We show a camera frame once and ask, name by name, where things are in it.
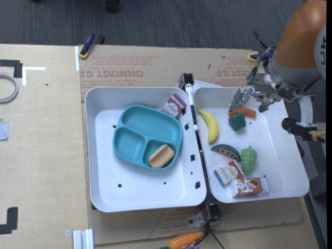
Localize orange and white carton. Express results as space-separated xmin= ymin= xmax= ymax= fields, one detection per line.
xmin=232 ymin=176 xmax=270 ymax=199

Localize white tape roll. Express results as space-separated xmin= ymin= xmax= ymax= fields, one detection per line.
xmin=0 ymin=73 xmax=20 ymax=104

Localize red and purple carton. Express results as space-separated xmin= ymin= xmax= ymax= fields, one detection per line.
xmin=161 ymin=93 xmax=188 ymax=118

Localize black cylinder on white bracket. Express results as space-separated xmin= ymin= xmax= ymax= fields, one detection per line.
xmin=281 ymin=94 xmax=319 ymax=141

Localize green bell pepper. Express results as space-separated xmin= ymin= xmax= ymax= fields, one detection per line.
xmin=228 ymin=113 xmax=247 ymax=131

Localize blue divided plate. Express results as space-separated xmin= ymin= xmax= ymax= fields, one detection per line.
xmin=112 ymin=104 xmax=184 ymax=172

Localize thin black and white rod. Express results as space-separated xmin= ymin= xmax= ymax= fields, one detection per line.
xmin=185 ymin=84 xmax=211 ymax=208

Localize watermelon slice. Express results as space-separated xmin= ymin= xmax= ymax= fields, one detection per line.
xmin=210 ymin=144 xmax=242 ymax=163

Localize green grapes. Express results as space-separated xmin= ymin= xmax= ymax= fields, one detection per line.
xmin=240 ymin=145 xmax=258 ymax=176

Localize brown cardboard board red print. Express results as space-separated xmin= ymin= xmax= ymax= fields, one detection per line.
xmin=78 ymin=45 xmax=304 ymax=246

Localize tan toy bread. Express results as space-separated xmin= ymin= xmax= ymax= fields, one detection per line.
xmin=148 ymin=143 xmax=176 ymax=169

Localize white plastic tray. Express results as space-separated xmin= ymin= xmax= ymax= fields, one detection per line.
xmin=85 ymin=86 xmax=208 ymax=213
xmin=192 ymin=86 xmax=310 ymax=204

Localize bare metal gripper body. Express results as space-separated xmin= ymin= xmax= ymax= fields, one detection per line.
xmin=250 ymin=71 xmax=298 ymax=106

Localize blue and orange carton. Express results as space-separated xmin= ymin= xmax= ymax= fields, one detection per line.
xmin=213 ymin=160 xmax=245 ymax=187

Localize orange carrot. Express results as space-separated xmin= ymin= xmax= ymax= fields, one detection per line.
xmin=159 ymin=231 xmax=205 ymax=249
xmin=228 ymin=107 xmax=257 ymax=119

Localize yellow banana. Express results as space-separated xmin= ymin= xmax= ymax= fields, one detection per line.
xmin=197 ymin=107 xmax=219 ymax=144

